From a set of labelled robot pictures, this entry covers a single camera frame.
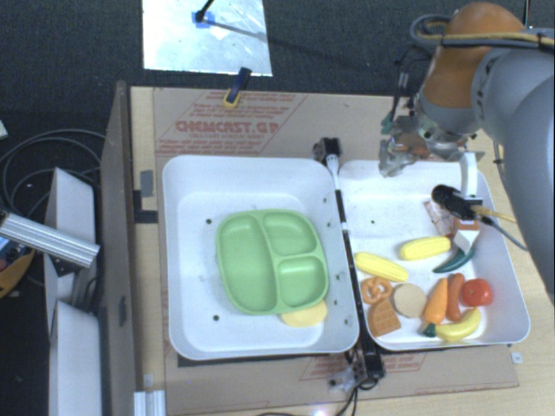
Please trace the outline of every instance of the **toy tomato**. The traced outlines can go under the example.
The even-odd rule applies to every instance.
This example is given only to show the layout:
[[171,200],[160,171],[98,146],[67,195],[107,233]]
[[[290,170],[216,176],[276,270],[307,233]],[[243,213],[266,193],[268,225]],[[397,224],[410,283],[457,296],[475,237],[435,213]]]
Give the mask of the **toy tomato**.
[[492,289],[484,279],[471,279],[462,285],[462,302],[468,307],[479,307],[492,303]]

